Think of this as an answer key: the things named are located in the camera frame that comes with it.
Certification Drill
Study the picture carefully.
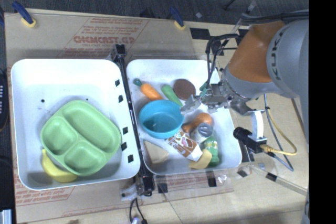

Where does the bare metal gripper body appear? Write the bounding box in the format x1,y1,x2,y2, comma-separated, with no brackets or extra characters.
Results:
199,83,257,116

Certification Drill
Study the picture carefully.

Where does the brown round biscuit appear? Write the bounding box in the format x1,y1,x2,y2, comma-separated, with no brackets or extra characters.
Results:
173,78,197,101

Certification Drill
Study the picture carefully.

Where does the orange toy drumstick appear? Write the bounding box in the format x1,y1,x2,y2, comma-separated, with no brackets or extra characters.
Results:
182,112,214,134

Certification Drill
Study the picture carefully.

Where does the green toy cucumber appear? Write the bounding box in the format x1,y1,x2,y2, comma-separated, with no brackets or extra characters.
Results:
161,84,184,108

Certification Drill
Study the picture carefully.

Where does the small silver can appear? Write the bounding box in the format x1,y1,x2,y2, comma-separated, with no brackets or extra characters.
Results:
190,122,214,144

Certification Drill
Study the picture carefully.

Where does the blue bowl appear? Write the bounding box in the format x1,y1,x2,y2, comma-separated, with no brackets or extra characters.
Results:
138,99,185,140

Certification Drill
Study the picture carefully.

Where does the brown and white carton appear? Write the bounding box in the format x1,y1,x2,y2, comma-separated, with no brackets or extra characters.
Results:
164,129,204,162

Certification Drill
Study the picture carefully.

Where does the orange carrot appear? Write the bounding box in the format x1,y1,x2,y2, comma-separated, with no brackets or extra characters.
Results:
133,78,164,101

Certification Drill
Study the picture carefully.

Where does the white plastic tray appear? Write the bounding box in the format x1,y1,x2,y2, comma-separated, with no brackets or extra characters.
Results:
10,58,141,191
125,59,243,176

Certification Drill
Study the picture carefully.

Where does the green bottle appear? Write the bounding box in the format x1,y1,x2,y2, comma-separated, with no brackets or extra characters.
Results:
201,135,221,167

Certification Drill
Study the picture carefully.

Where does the beige bread slice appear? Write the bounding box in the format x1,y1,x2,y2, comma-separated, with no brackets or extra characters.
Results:
143,140,170,165

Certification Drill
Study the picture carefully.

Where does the yellow curved toy food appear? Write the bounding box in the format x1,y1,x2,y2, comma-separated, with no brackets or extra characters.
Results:
188,148,213,170

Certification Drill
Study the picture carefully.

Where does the green divided plate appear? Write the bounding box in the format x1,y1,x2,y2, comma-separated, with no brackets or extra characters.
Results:
40,99,123,177

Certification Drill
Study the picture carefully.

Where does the brown cardboard board, red print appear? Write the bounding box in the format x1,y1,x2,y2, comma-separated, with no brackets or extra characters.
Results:
4,7,235,224

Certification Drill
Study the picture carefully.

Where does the yellow banana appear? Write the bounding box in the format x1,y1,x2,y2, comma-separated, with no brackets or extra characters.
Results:
41,148,78,183

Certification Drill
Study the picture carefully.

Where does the black cylinder on white bracket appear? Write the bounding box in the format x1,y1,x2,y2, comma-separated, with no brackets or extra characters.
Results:
233,110,268,154

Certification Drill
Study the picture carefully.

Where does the black block with thin wires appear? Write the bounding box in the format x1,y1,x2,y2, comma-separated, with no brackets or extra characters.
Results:
134,174,156,196
114,44,127,60

